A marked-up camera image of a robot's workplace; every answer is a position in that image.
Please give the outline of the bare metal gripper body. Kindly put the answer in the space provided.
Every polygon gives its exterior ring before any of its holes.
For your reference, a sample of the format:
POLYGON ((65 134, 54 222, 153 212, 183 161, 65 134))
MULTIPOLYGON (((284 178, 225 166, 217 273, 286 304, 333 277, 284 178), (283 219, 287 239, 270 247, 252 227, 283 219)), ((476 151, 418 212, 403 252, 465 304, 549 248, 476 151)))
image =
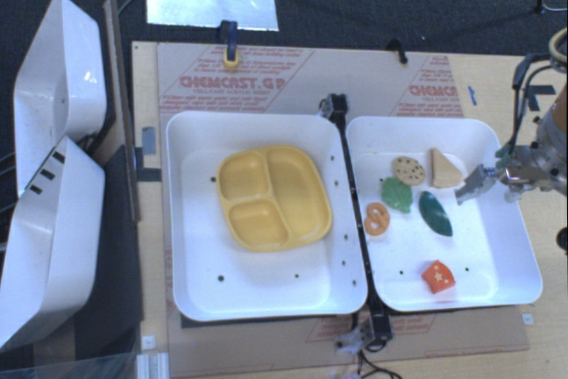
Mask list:
POLYGON ((567 196, 566 146, 506 143, 495 153, 498 180, 507 187, 505 200, 518 201, 523 193, 540 190, 567 196))

